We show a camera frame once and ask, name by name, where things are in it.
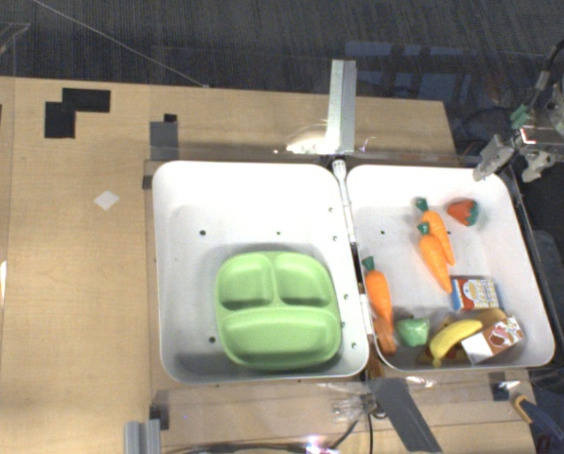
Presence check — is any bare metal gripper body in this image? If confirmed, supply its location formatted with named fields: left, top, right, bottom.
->
left=512, top=93, right=564, bottom=163

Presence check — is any red strawberry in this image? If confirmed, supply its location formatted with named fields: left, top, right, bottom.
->
left=447, top=198, right=481, bottom=228

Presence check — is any white plastic tray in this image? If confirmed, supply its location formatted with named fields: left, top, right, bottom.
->
left=150, top=160, right=371, bottom=386
left=345, top=164, right=556, bottom=374

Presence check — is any orange carrot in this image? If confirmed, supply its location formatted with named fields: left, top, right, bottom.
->
left=414, top=197, right=456, bottom=268
left=416, top=221, right=454, bottom=295
left=361, top=255, right=396, bottom=335

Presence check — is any white and orange juice carton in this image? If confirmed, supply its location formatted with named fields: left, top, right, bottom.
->
left=449, top=275, right=502, bottom=313

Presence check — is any brown and white carton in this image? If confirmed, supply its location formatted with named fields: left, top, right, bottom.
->
left=460, top=316, right=526, bottom=366

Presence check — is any yellow banana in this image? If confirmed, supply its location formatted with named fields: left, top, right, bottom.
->
left=428, top=318, right=485, bottom=369

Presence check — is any green pepper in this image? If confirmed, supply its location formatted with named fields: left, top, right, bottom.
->
left=394, top=317, right=431, bottom=349

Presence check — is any green divided plate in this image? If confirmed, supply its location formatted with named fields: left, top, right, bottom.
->
left=214, top=251, right=344, bottom=372

